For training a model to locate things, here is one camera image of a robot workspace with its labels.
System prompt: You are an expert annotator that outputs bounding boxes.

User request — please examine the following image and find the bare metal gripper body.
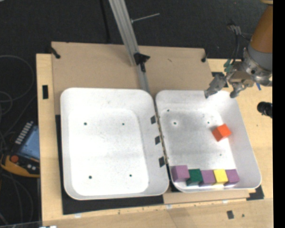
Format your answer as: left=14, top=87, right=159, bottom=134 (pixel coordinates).
left=225, top=50, right=273, bottom=87

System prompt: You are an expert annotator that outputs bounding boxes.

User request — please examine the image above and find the orange cube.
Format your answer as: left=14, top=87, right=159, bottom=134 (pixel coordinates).
left=211, top=123, right=232, bottom=143

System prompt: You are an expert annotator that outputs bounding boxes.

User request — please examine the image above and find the white plastic tray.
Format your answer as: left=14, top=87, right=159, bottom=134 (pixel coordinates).
left=154, top=89, right=262, bottom=193
left=59, top=87, right=170, bottom=201

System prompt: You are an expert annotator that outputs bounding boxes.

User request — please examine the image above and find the purple cube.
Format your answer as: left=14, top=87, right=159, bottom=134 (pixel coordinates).
left=225, top=169, right=240, bottom=185
left=171, top=164, right=190, bottom=183
left=200, top=170, right=217, bottom=187

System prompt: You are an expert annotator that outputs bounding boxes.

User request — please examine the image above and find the yellow cube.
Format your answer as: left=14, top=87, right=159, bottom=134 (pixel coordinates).
left=213, top=169, right=229, bottom=185

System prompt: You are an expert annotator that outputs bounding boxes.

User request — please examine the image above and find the green cube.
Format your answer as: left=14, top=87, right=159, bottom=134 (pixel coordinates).
left=185, top=168, right=203, bottom=187

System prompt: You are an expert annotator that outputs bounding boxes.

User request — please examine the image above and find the brown cardboard board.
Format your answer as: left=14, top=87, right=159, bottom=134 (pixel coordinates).
left=50, top=41, right=257, bottom=205

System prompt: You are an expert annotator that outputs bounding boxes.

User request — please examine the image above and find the black cylinder on white bracket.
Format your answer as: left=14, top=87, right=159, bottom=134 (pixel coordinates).
left=256, top=101, right=273, bottom=119

